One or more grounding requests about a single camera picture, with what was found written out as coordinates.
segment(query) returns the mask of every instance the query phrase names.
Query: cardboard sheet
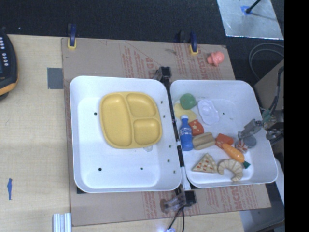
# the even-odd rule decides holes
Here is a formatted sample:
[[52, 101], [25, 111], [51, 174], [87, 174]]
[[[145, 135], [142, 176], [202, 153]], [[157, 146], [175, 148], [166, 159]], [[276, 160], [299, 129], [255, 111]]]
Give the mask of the cardboard sheet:
[[[171, 81], [178, 79], [234, 80], [227, 49], [220, 45], [198, 45], [192, 56], [189, 44], [100, 39], [77, 39], [70, 50], [63, 38], [63, 78], [66, 107], [67, 142], [70, 176], [70, 202], [73, 226], [173, 217], [165, 214], [160, 202], [170, 200], [174, 191], [120, 192], [89, 194], [78, 191], [73, 176], [69, 85], [79, 75], [127, 78], [152, 78], [160, 66], [170, 66]], [[218, 67], [207, 63], [211, 52], [223, 52]], [[266, 186], [245, 185], [194, 190], [197, 203], [185, 215], [241, 211], [270, 207]]]

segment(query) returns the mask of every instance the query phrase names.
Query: orange toy food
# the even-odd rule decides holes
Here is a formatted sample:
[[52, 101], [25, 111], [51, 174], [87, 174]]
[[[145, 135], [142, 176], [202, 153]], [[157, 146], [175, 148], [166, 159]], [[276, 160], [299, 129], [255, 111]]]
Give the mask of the orange toy food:
[[230, 158], [242, 163], [245, 168], [250, 166], [250, 164], [245, 161], [244, 155], [238, 149], [229, 144], [222, 144], [222, 148]]
[[204, 127], [197, 119], [191, 121], [189, 126], [192, 128], [192, 136], [197, 136], [204, 133]]
[[216, 145], [218, 147], [220, 147], [221, 149], [222, 148], [222, 144], [229, 144], [229, 145], [232, 145], [234, 143], [234, 139], [229, 137], [229, 136], [226, 136], [222, 133], [219, 133], [219, 135], [217, 136], [216, 138]]

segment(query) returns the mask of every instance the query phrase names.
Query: green ball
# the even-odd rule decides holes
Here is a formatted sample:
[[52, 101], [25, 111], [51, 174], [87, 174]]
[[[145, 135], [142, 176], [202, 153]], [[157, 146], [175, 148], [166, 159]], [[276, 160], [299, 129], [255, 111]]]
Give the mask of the green ball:
[[184, 94], [180, 97], [180, 105], [183, 109], [189, 110], [197, 104], [195, 97], [192, 94]]

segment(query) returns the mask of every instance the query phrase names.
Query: blue clamp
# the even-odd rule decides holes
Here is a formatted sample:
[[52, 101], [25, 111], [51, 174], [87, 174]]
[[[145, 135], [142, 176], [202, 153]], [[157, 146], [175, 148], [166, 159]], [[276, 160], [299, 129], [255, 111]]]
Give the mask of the blue clamp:
[[76, 24], [69, 23], [68, 24], [68, 48], [75, 49], [76, 48]]
[[175, 34], [174, 42], [175, 43], [186, 43], [183, 30], [180, 30], [178, 33]]
[[[184, 31], [180, 30], [178, 33], [175, 34], [174, 42], [176, 42], [176, 43], [186, 43]], [[198, 54], [197, 36], [193, 31], [191, 31], [191, 33], [190, 33], [190, 39], [189, 39], [188, 43], [190, 44], [190, 46], [189, 46], [190, 53], [192, 55]]]
[[191, 33], [190, 33], [189, 43], [190, 43], [190, 52], [191, 52], [191, 54], [193, 54], [193, 55], [198, 54], [198, 50], [197, 50], [197, 36], [196, 36], [196, 34], [193, 31], [191, 31]]

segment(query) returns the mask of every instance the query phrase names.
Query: yellow plastic tray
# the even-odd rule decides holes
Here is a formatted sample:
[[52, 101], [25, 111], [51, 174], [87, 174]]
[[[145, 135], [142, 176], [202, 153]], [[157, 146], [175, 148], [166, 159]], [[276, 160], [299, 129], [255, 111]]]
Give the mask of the yellow plastic tray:
[[148, 147], [162, 136], [155, 101], [141, 92], [116, 92], [100, 101], [100, 122], [106, 141], [115, 148]]

